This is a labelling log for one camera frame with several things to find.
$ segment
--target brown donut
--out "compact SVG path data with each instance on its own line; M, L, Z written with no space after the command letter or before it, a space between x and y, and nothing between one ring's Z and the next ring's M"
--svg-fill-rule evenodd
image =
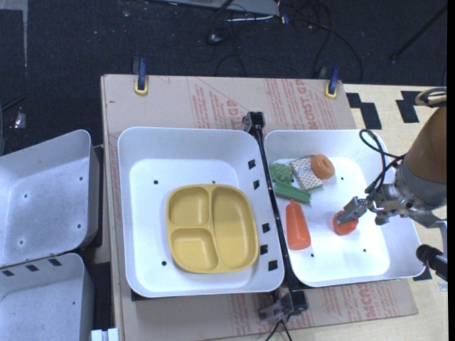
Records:
M335 167L323 154L318 154L311 159L311 169L320 179L329 179L335 174Z

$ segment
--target robotic arm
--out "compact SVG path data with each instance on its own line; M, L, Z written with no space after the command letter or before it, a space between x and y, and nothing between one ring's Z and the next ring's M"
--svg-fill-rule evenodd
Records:
M336 219L342 225L356 220L369 210L376 214L375 222L378 225L387 223L391 216L399 215L409 217L426 228L439 228L444 250L421 245L416 255L438 276L448 281L447 220L439 219L432 213L447 203L446 97L429 100L430 95L441 91L445 94L446 89L428 90L417 95L418 104L438 107L437 110L424 125L409 152L404 156L392 156L395 159L384 167L376 181L365 190L366 198L354 197ZM375 139L374 134L367 132ZM393 183L384 184L383 174L392 166L396 167L395 179Z

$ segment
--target blue clamp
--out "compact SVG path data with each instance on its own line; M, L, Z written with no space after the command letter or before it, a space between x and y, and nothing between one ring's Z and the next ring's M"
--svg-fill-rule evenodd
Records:
M338 76L340 75L338 67L332 67L330 70L330 80L326 85L326 96L329 99L334 99L336 97L336 85L338 82Z
M139 75L134 81L134 91L140 95L147 94L147 79L146 79L146 62L145 58L140 57L139 59Z

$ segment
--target yellow clamp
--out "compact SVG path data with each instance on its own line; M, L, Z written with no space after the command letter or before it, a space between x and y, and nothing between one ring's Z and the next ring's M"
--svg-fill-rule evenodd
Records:
M328 84L326 84L326 91L324 93L328 99L334 99L336 97L336 89L335 89L335 91L333 91L333 94L331 94L328 91Z
M135 79L134 80L134 91L137 93L137 94L140 94L141 96L145 96L147 94L147 78L145 79L145 82L144 82L144 89L143 90L140 90L139 89L139 79Z

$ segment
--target dark background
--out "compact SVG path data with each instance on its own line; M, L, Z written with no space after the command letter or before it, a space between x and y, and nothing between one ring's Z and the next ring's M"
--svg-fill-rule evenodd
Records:
M446 86L447 13L390 61L446 3L282 0L284 25L157 1L28 0L26 55L22 11L0 9L0 100L24 95L4 111L5 153L76 129L102 143L100 77L132 73L136 56L149 75L312 78L336 65L346 83ZM215 26L231 39L207 45Z

